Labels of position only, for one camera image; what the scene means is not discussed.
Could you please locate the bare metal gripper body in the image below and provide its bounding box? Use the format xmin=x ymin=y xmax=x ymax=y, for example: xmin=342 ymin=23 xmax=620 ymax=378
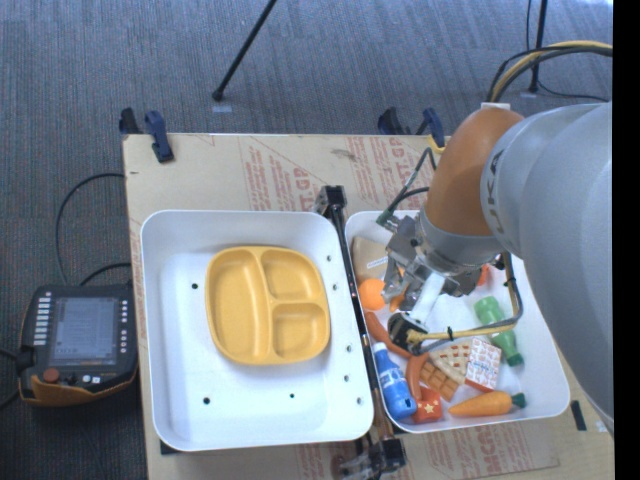
xmin=384 ymin=214 xmax=484 ymax=299

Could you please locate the orange toy fruit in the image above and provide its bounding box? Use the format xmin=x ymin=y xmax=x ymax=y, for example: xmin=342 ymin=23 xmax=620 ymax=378
xmin=357 ymin=277 xmax=388 ymax=312

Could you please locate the brown paper packet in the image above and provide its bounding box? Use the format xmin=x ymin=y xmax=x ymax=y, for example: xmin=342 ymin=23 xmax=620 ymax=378
xmin=349 ymin=235 xmax=392 ymax=285

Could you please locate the orange-red toy sausage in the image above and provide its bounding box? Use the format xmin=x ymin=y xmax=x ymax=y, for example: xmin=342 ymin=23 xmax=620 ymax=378
xmin=363 ymin=310 xmax=414 ymax=360
xmin=404 ymin=351 xmax=431 ymax=402

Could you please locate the toy pizza slice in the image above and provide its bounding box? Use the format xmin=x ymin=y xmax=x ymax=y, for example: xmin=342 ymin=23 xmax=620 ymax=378
xmin=428 ymin=337 xmax=474 ymax=386

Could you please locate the green toy bottle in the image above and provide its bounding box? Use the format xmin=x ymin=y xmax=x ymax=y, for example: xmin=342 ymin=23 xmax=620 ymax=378
xmin=473 ymin=295 xmax=525 ymax=368

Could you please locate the brown toy biscuit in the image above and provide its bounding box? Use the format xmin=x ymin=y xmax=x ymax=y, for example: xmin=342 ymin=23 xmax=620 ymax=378
xmin=418 ymin=359 xmax=461 ymax=403

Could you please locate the blue toy bottle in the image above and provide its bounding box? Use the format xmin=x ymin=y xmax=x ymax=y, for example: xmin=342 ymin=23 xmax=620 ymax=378
xmin=371 ymin=341 xmax=419 ymax=421

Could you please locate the white and red carton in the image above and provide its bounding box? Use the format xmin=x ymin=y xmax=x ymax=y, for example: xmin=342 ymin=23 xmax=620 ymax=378
xmin=464 ymin=336 xmax=503 ymax=394

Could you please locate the red cube with yellow star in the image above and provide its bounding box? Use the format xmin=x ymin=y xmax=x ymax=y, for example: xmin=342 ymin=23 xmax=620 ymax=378
xmin=410 ymin=386 xmax=445 ymax=425

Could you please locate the orange toy carrot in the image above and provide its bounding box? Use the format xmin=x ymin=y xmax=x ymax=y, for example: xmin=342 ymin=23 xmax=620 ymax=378
xmin=447 ymin=390 xmax=528 ymax=418

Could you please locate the brown cardboard board red print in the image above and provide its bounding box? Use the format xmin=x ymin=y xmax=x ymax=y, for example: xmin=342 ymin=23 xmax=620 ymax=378
xmin=122 ymin=132 xmax=615 ymax=480

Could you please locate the white plastic tray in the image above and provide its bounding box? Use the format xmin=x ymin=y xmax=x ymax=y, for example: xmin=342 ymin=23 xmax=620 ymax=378
xmin=139 ymin=209 xmax=376 ymax=453
xmin=344 ymin=209 xmax=572 ymax=435

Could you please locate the yellow divided plate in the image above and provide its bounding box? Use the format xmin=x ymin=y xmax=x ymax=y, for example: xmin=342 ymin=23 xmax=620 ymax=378
xmin=204 ymin=245 xmax=332 ymax=367

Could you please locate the black block with thin wires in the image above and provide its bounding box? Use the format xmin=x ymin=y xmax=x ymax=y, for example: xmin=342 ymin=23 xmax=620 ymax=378
xmin=338 ymin=435 xmax=408 ymax=479
xmin=313 ymin=184 xmax=349 ymax=220

